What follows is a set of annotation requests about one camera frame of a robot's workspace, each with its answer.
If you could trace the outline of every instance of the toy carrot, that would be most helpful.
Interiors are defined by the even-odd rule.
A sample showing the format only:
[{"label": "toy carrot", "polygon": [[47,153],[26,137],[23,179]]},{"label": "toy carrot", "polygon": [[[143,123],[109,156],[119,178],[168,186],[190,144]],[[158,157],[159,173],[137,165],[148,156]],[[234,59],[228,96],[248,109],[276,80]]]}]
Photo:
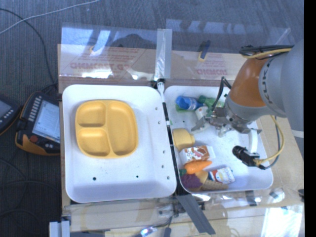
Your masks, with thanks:
[{"label": "toy carrot", "polygon": [[191,161],[184,165],[188,174],[194,174],[212,164],[210,160]]}]

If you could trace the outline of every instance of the transparent plastic sheet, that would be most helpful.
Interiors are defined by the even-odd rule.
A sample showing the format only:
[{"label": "transparent plastic sheet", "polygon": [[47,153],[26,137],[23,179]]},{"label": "transparent plastic sheet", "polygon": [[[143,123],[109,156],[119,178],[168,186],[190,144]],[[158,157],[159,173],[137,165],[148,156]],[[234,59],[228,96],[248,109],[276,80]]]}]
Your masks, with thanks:
[{"label": "transparent plastic sheet", "polygon": [[[113,35],[109,34],[113,39],[109,37],[108,41],[106,41],[102,34],[100,34],[99,37],[91,37],[91,29],[93,32],[96,28],[98,27],[92,26],[89,28],[87,26],[80,26],[79,30],[76,27],[72,30],[67,28],[63,29],[62,44],[59,46],[60,93],[62,93],[68,85],[76,83],[150,85],[150,81],[155,75],[157,75],[156,78],[161,78],[164,77],[163,75],[166,75],[166,71],[164,71],[164,57],[166,55],[166,49],[164,48],[166,47],[166,39],[160,39],[162,45],[159,50],[155,50],[158,36],[156,31],[110,28],[114,30],[115,33],[113,33]],[[111,43],[113,44],[115,40],[120,39],[119,37],[123,37],[124,39],[129,36],[129,34],[132,34],[132,37],[134,37],[134,33],[138,33],[142,39],[149,40],[150,43],[146,42],[147,45],[142,41],[127,41],[126,43],[128,44],[124,42],[124,44],[118,43],[118,46],[115,47],[111,46]],[[104,46],[104,48],[98,49],[97,47],[99,44],[100,46]],[[135,50],[137,50],[137,52],[140,50],[143,53],[133,53]],[[117,53],[129,53],[130,51],[132,51],[131,55],[129,55],[129,57],[132,58],[131,60],[125,60],[124,63],[121,63],[123,60],[116,60]],[[218,86],[222,76],[225,76],[229,81],[233,81],[241,65],[245,62],[245,59],[239,54],[208,53],[207,59],[204,62],[198,61],[198,55],[198,52],[172,50],[170,79],[167,80],[165,87],[171,85]],[[96,73],[91,72],[91,70],[94,71],[94,65],[92,65],[92,68],[88,65],[82,65],[83,67],[77,67],[76,69],[70,67],[72,62],[77,62],[77,65],[79,63],[88,63],[86,62],[87,60],[85,60],[87,57],[93,59],[97,57],[97,64],[106,65],[103,66],[101,70],[96,68]],[[110,58],[114,59],[114,63],[109,63]],[[304,188],[304,163],[293,136],[290,133],[287,120],[280,119],[280,122],[281,126],[289,132],[286,134],[286,147],[283,150],[280,159],[272,168],[274,182],[270,188],[232,193],[194,194],[197,201],[204,204],[205,210],[203,211],[211,221],[215,230],[216,224],[215,221],[212,220],[224,220],[228,226],[230,226],[229,221],[231,221],[232,225],[236,226],[236,224],[238,224],[239,226],[243,223],[243,217],[252,219],[253,211],[256,211],[254,215],[260,215],[265,219],[268,214],[271,215],[273,209],[289,208],[289,211],[301,214],[302,220],[304,220],[304,202],[302,202],[302,198],[298,194],[298,190]],[[263,129],[261,138],[267,154],[272,155],[277,150],[277,137],[275,135],[274,124],[269,117],[260,118],[260,120],[257,121],[257,124],[259,128]],[[185,212],[175,212],[174,204],[177,204],[177,202],[173,197],[167,197],[162,205],[159,204],[160,200],[156,199],[149,199],[146,201],[113,201],[111,204],[113,206],[123,205],[124,208],[127,208],[128,205],[133,203],[139,204],[141,207],[144,205],[143,203],[147,204],[148,202],[155,204],[150,205],[151,211],[156,211],[155,214],[157,211],[159,213],[161,208],[172,205],[172,223],[175,224],[174,226],[176,226],[177,223],[179,224],[178,226],[182,226],[181,224],[184,222],[190,224],[191,220]],[[72,219],[74,219],[73,216],[78,218],[76,224],[73,224],[73,227],[77,228],[76,231],[86,229],[86,226],[84,227],[82,221],[84,218],[83,215],[86,216],[85,220],[93,222],[94,217],[89,218],[91,214],[86,213],[90,209],[92,209],[93,212],[94,207],[97,209],[99,203],[77,205],[69,203],[70,201],[67,198],[67,194],[64,192],[63,215],[65,217],[71,217]],[[103,214],[102,210],[95,215],[98,215],[98,217],[100,217],[100,215],[105,218],[107,217],[107,213],[105,212]],[[118,229],[133,227],[133,225],[144,227],[160,223],[163,224],[168,216],[162,218],[148,217],[138,223],[133,220],[124,221],[124,223],[120,222],[119,226],[116,225],[114,221],[108,221],[107,224],[105,224],[104,221],[99,222],[100,224],[94,222],[89,228],[101,229],[106,227],[107,229]],[[266,225],[268,223],[265,223],[265,221],[268,221],[268,219],[260,221],[260,224],[256,229],[259,234],[262,234],[264,228],[267,228]]]}]

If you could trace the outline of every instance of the white cable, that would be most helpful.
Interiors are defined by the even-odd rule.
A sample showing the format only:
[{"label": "white cable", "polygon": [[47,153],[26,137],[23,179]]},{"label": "white cable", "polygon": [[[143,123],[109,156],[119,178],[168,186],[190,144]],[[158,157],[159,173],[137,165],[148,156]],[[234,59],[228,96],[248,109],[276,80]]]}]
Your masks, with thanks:
[{"label": "white cable", "polygon": [[77,6],[82,6],[82,5],[86,5],[86,4],[91,4],[91,3],[94,3],[94,2],[98,2],[98,1],[101,1],[101,0],[94,0],[94,1],[90,1],[90,2],[79,3],[79,4],[75,4],[75,5],[72,5],[72,6],[63,8],[63,9],[59,9],[59,10],[47,12],[47,13],[44,13],[44,14],[39,14],[39,15],[35,15],[35,16],[28,17],[28,18],[24,18],[24,19],[22,19],[22,20],[16,22],[15,24],[9,26],[8,28],[4,29],[3,31],[1,31],[1,32],[0,32],[0,35],[3,34],[3,33],[5,33],[6,31],[10,30],[11,28],[15,27],[16,25],[20,24],[20,23],[23,22],[23,21],[26,21],[26,20],[29,20],[29,19],[32,19],[32,18],[37,18],[37,17],[46,16],[46,15],[49,15],[49,14],[52,14],[52,13],[56,13],[56,12],[60,12],[60,11],[63,11],[63,10],[71,9],[71,8],[74,8],[74,7],[77,7]]}]

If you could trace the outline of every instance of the yellow cable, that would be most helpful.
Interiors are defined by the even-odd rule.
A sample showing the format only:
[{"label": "yellow cable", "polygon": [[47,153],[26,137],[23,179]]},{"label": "yellow cable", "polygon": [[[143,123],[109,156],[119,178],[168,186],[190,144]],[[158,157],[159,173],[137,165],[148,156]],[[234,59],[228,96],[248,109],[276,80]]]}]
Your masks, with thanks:
[{"label": "yellow cable", "polygon": [[253,54],[253,55],[242,55],[244,58],[246,59],[251,59],[251,58],[258,58],[258,57],[262,57],[262,56],[266,56],[268,54],[274,54],[274,53],[284,53],[284,52],[289,52],[291,51],[291,48],[283,48],[283,49],[275,49],[275,50],[271,50],[271,51],[267,51],[267,52],[263,52],[263,53],[257,53],[257,54]]},{"label": "yellow cable", "polygon": [[262,164],[262,163],[264,163],[266,161],[269,161],[269,160],[277,157],[282,152],[282,150],[284,148],[284,135],[283,135],[283,132],[282,132],[279,124],[277,123],[275,117],[273,117],[272,115],[270,115],[270,117],[272,118],[273,122],[276,124],[278,130],[280,131],[280,135],[281,135],[281,138],[282,138],[282,144],[281,144],[281,147],[280,147],[279,151],[277,151],[273,156],[268,157],[266,159],[254,159],[253,161],[256,163],[257,166],[259,166],[260,164]]}]

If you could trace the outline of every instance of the cable connector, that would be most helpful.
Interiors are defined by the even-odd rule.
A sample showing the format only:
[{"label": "cable connector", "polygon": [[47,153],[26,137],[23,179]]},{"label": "cable connector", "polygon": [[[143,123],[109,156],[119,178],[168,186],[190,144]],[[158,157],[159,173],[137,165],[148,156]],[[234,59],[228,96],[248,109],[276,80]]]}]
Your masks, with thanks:
[{"label": "cable connector", "polygon": [[254,159],[258,159],[260,157],[258,153],[250,153],[246,148],[243,148],[241,146],[234,146],[233,154],[248,167],[257,167]]}]

